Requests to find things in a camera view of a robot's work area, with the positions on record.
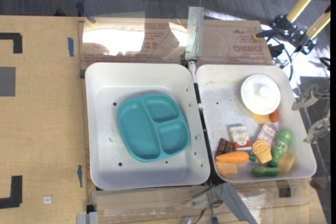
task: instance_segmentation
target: blue tape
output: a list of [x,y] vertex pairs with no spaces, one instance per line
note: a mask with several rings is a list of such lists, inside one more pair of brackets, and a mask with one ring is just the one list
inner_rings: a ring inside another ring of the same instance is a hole
[[73,53],[73,50],[74,50],[73,43],[74,43],[74,40],[71,37],[68,37],[68,49],[69,49],[70,57],[75,56]]
[[78,165],[77,175],[78,175],[78,179],[79,179],[79,185],[82,188],[83,187],[83,181],[82,181],[82,166],[81,165]]

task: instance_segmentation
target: toy chocolate bar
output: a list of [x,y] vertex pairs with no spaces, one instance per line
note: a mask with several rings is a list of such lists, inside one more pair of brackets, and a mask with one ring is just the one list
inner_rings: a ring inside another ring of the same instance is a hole
[[231,149],[232,143],[228,140],[221,138],[216,151],[216,156],[228,153]]

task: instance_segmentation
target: wooden table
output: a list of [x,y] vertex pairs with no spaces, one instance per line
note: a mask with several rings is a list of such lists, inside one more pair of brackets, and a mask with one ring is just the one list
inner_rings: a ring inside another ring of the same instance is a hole
[[[0,204],[11,197],[12,176],[22,177],[22,202],[18,207],[0,209],[0,223],[76,223],[76,215],[86,211],[88,181],[78,31],[82,21],[77,17],[0,16],[1,33],[20,33],[23,38],[22,53],[13,53],[12,40],[0,40],[0,67],[15,68],[14,96],[0,95]],[[290,203],[281,204],[284,200],[275,197],[276,208],[260,210],[262,223],[325,223],[309,181],[293,184],[301,190],[301,202],[288,207]],[[234,187],[241,194],[255,189],[248,185]],[[237,221],[226,209],[216,210],[221,212],[221,223]],[[208,223],[209,214],[206,211],[199,223]],[[180,221],[175,218],[153,223]]]

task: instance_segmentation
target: toy bottle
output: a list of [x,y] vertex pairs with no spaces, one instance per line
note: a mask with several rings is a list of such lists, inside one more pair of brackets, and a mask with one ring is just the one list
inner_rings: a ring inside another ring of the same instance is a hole
[[292,139],[291,132],[280,130],[271,149],[272,160],[268,163],[271,167],[278,166],[278,160],[287,152],[288,145]]

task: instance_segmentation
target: toy carrot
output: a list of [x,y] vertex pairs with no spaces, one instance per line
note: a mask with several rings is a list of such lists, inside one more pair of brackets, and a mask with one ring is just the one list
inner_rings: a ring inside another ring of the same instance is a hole
[[232,151],[216,156],[216,160],[228,163],[245,163],[249,160],[249,154],[246,151]]
[[271,120],[271,122],[276,123],[278,121],[279,118],[279,113],[278,113],[278,109],[275,109],[270,115],[269,115],[269,119]]

